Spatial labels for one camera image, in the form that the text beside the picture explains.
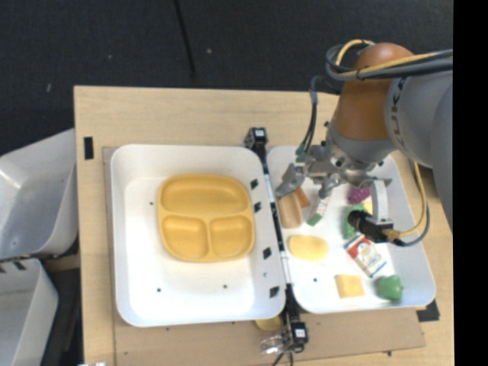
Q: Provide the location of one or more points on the thin black and white rod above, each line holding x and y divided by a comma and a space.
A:
277, 227

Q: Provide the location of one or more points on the white and red carton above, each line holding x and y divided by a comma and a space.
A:
366, 257

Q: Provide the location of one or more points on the yellow square cracker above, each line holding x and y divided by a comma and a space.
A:
349, 286

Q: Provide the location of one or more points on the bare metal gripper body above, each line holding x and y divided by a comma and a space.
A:
335, 168

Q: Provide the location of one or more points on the yellow rounded toy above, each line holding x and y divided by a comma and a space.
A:
268, 323

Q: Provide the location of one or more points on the yellow oval toy food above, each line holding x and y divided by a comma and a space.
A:
308, 248

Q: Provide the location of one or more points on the green pepper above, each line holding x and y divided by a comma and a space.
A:
390, 288

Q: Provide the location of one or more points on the yellow divided plate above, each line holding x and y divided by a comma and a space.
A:
206, 216

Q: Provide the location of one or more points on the yellow and pink block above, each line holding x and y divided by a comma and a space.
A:
368, 207

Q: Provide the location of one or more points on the tan bread bun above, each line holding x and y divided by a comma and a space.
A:
290, 212

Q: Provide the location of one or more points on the small white and green carton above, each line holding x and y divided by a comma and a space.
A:
318, 212

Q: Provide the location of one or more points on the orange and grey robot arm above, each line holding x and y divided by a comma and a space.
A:
366, 101

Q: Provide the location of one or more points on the white plastic tray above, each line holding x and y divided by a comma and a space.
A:
328, 284
198, 292

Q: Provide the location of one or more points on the black cylinder on white bracket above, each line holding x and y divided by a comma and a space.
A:
371, 225

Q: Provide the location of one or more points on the orange wedge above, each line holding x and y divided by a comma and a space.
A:
303, 198

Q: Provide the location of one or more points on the clear plastic piece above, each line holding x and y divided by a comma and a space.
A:
272, 344

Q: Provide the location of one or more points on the purple grapes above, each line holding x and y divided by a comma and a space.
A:
359, 194

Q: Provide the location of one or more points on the flat brown board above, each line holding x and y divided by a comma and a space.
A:
362, 334

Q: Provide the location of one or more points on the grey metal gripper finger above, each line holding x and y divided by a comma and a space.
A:
328, 187
291, 179

